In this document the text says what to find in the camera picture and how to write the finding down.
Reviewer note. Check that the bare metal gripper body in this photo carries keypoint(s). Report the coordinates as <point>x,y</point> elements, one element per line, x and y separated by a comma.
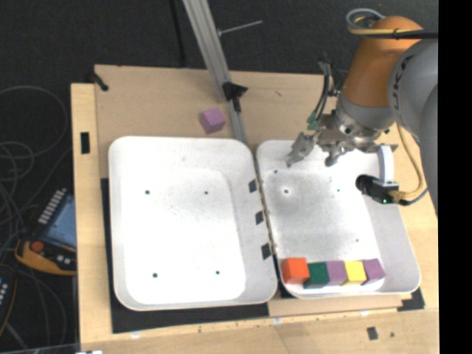
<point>339,135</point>

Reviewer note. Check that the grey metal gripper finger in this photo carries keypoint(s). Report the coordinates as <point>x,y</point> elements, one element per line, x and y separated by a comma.
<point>335,157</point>
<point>300,148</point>

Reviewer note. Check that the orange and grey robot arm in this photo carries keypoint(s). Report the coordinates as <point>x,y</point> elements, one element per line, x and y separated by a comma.
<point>380,72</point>

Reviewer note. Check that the white plastic tray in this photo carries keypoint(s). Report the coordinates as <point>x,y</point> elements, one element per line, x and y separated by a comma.
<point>184,227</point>
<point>321,216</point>

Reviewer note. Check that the purple cube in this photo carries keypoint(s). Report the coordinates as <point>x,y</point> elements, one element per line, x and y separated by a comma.
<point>374,269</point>
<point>336,272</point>
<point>212,121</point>

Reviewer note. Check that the yellow cube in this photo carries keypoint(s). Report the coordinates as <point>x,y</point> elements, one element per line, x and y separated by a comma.
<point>355,271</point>

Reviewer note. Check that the green cube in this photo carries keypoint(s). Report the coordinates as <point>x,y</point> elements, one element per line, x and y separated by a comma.
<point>318,274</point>

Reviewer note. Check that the orange cube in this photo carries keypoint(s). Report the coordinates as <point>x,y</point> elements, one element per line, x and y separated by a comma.
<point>294,270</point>

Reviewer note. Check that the brown cardboard board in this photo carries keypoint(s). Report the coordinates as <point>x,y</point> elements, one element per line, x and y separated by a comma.
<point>155,101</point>

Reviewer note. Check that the black cylinder on white bracket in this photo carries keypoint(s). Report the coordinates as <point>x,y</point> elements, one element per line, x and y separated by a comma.
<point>376,188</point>

